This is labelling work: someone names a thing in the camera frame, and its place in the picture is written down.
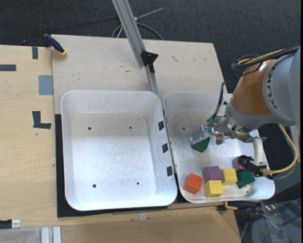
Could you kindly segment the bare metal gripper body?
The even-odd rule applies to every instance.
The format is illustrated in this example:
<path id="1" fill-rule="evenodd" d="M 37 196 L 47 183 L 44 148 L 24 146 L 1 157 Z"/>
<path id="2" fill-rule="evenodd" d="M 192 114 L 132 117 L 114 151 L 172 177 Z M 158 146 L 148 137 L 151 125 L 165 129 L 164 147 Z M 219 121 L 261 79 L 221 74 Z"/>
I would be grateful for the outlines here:
<path id="1" fill-rule="evenodd" d="M 209 133 L 213 136 L 221 133 L 229 133 L 229 139 L 238 139 L 244 143 L 252 143 L 254 141 L 254 138 L 250 135 L 251 129 L 238 124 L 233 118 L 216 116 L 208 120 L 209 122 L 206 126 L 209 127 Z"/>

